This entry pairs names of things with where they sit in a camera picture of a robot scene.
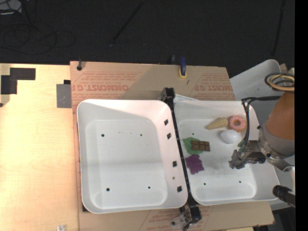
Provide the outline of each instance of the light wood surface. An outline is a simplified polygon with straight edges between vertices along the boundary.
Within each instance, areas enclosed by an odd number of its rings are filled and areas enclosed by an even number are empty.
[[[70,68],[0,64],[0,75],[10,67],[36,68],[36,80],[19,80],[17,95],[1,96],[0,230],[77,231],[72,109],[56,103],[56,84],[70,79]]]

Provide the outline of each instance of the cardboard sheet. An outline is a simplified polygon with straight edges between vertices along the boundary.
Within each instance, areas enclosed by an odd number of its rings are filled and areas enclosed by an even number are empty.
[[[93,214],[82,211],[79,142],[77,135],[78,104],[86,99],[158,99],[163,88],[199,100],[235,100],[227,69],[215,66],[187,66],[187,77],[179,77],[178,65],[71,62],[71,90],[77,171],[77,194],[80,231],[177,231],[170,220],[179,209],[129,211]],[[202,220],[190,231],[213,231],[269,225],[274,217],[268,202],[200,206]]]

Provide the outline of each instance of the toy donut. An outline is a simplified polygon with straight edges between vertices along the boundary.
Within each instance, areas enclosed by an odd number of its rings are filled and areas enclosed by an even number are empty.
[[[237,132],[242,132],[245,130],[247,123],[243,117],[240,115],[233,115],[228,120],[228,127]]]

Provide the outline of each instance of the white egg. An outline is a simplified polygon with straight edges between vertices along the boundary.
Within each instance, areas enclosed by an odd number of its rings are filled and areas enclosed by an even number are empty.
[[[223,131],[220,134],[220,136],[228,144],[234,144],[234,143],[238,142],[239,137],[240,137],[239,133],[235,130],[232,130],[232,129]]]

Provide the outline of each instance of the purple toy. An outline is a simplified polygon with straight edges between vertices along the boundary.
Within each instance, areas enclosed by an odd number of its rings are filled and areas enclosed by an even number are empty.
[[[199,157],[199,155],[193,154],[185,158],[186,166],[189,168],[192,175],[204,170],[202,161],[199,159]]]

